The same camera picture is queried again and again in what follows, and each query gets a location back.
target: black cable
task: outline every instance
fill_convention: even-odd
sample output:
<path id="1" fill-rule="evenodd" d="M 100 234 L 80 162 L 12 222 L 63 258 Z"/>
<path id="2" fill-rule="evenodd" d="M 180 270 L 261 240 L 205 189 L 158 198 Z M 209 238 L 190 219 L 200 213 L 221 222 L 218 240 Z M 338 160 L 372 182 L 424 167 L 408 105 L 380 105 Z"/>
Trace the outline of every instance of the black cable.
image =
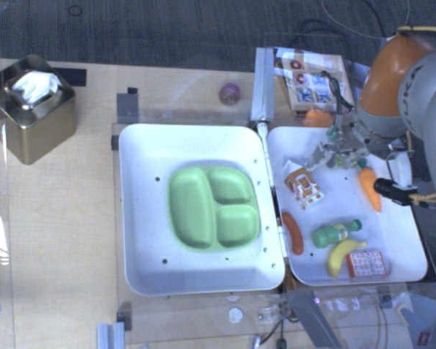
<path id="1" fill-rule="evenodd" d="M 284 339 L 284 321 L 281 323 L 281 336 L 276 340 L 276 349 L 287 349 L 288 343 Z"/>
<path id="2" fill-rule="evenodd" d="M 265 344 L 269 340 L 269 338 L 272 337 L 272 335 L 276 332 L 278 327 L 284 322 L 284 319 L 286 319 L 286 318 L 280 319 L 277 322 L 277 324 L 275 324 L 274 327 L 271 329 L 270 333 L 267 336 L 265 336 L 263 339 L 260 340 L 260 345 Z"/>
<path id="3" fill-rule="evenodd" d="M 378 22 L 379 30 L 381 31 L 381 35 L 383 37 L 386 37 L 386 33 L 384 32 L 383 25 L 381 24 L 381 20 L 379 19 L 379 15 L 376 9 L 373 7 L 373 5 L 371 5 L 369 1 L 367 0 L 360 0 L 360 1 L 363 1 L 365 4 L 367 4 L 368 7 L 371 9 L 371 11 L 375 14 L 376 21 Z"/>
<path id="4" fill-rule="evenodd" d="M 340 36 L 342 38 L 342 46 L 344 47 L 345 50 L 345 54 L 346 54 L 346 58 L 348 58 L 349 60 L 352 60 L 352 53 L 350 51 L 350 43 L 347 40 L 345 34 L 336 29 L 335 27 L 333 27 L 332 25 L 330 25 L 329 23 L 323 21 L 323 20 L 318 20 L 318 19 L 307 19 L 307 20 L 303 20 L 300 25 L 299 25 L 299 32 L 300 35 L 295 36 L 291 42 L 286 46 L 288 48 L 292 48 L 296 46 L 296 42 L 300 39 L 305 45 L 307 45 L 308 47 L 310 47 L 310 44 L 305 42 L 305 37 L 304 35 L 307 35 L 309 33 L 314 33 L 314 32 L 328 32 L 328 33 L 335 33 L 336 35 Z"/>
<path id="5" fill-rule="evenodd" d="M 348 103 L 344 97 L 342 97 L 338 79 L 334 78 L 328 71 L 321 71 L 320 75 L 327 77 L 329 80 L 329 89 L 331 90 L 331 93 L 333 93 L 334 97 L 336 97 L 336 113 L 338 115 L 342 115 L 342 105 L 347 108 L 347 110 L 352 111 L 354 106 Z"/>

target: metal tissue box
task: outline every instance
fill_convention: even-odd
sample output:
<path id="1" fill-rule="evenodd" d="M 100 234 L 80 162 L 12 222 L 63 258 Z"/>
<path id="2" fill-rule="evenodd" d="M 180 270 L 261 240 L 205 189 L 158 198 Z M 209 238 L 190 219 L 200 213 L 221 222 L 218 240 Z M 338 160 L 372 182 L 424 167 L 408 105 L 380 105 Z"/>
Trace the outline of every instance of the metal tissue box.
<path id="1" fill-rule="evenodd" d="M 12 85 L 31 71 L 56 75 L 58 87 L 29 103 Z M 0 72 L 0 115 L 6 118 L 8 149 L 24 164 L 32 164 L 67 140 L 76 131 L 75 99 L 67 81 L 37 55 L 5 68 Z"/>

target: small purple object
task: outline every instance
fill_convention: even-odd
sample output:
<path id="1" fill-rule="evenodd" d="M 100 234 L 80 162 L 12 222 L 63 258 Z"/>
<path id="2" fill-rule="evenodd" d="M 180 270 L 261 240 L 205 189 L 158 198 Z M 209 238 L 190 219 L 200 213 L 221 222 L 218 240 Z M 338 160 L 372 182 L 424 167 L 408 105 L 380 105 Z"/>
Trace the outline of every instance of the small purple object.
<path id="1" fill-rule="evenodd" d="M 236 84 L 227 83 L 223 88 L 220 89 L 218 97 L 223 104 L 234 105 L 239 101 L 240 95 L 241 90 Z"/>

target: toy carrot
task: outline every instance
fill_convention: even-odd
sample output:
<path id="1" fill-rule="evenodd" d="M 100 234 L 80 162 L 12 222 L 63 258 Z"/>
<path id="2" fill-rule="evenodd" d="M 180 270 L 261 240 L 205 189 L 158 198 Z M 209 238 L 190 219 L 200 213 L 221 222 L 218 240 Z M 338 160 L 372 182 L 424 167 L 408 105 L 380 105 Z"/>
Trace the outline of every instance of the toy carrot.
<path id="1" fill-rule="evenodd" d="M 378 212 L 381 211 L 381 197 L 374 189 L 374 184 L 376 181 L 375 172 L 373 172 L 371 168 L 362 168 L 358 177 L 360 178 L 363 191 L 365 191 L 365 194 L 367 195 L 374 209 Z"/>
<path id="2" fill-rule="evenodd" d="M 326 113 L 320 108 L 312 108 L 305 114 L 302 121 L 304 127 L 329 127 L 333 124 L 333 118 L 330 113 Z"/>

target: green divided plate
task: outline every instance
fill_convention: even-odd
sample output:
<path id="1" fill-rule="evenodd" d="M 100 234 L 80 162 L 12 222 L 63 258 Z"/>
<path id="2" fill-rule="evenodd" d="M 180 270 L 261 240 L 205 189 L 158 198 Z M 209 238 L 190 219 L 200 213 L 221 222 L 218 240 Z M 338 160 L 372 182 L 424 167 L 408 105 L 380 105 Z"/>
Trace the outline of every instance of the green divided plate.
<path id="1" fill-rule="evenodd" d="M 260 233 L 254 186 L 235 168 L 178 169 L 169 178 L 168 209 L 176 240 L 194 251 L 235 249 Z"/>

